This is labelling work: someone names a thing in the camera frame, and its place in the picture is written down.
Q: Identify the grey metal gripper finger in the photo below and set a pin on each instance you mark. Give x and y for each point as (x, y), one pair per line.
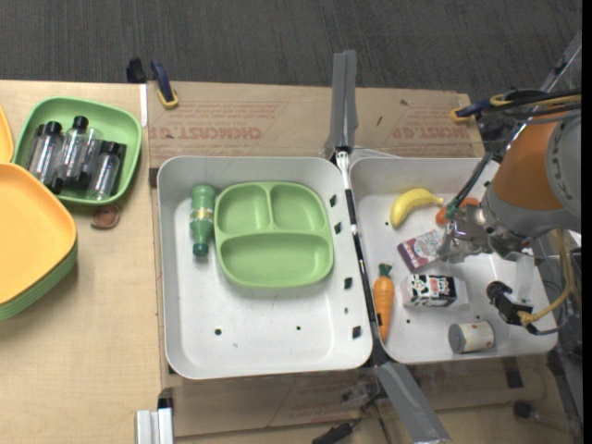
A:
(464, 253)
(446, 247)

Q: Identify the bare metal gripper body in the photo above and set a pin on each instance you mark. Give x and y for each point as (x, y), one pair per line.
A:
(472, 225)

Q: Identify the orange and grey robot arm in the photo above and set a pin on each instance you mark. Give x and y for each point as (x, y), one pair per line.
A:
(527, 174)

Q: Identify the purple and white packet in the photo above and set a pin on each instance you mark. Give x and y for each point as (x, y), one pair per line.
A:
(418, 250)

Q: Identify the orange toy piece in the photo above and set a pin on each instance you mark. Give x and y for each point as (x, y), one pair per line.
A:
(441, 215)

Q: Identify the cow print carton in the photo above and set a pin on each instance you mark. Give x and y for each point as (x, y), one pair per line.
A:
(430, 290)

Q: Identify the yellow banana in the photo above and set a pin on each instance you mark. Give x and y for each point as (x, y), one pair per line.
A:
(407, 204)

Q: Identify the orange carrot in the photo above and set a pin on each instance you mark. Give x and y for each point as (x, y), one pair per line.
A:
(383, 299)

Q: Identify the white can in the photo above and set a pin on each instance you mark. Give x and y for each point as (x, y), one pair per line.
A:
(474, 337)

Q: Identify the white plastic tray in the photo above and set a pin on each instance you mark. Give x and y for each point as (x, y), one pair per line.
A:
(259, 326)
(425, 336)

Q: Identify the green divided plate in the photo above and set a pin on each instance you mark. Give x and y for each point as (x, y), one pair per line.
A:
(273, 234)

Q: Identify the brown cardboard board red print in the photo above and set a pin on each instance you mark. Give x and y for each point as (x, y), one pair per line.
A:
(287, 123)

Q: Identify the green plastic bottle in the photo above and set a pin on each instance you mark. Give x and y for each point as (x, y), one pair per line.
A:
(202, 215)

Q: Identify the clear plastic bottle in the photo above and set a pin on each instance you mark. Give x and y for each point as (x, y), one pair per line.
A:
(45, 153)
(104, 174)
(94, 141)
(74, 148)

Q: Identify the yellow plate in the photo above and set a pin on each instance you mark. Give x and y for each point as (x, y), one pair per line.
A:
(4, 137)
(32, 229)

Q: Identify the black cylinder on white bracket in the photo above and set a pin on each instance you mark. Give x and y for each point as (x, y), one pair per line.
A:
(506, 304)

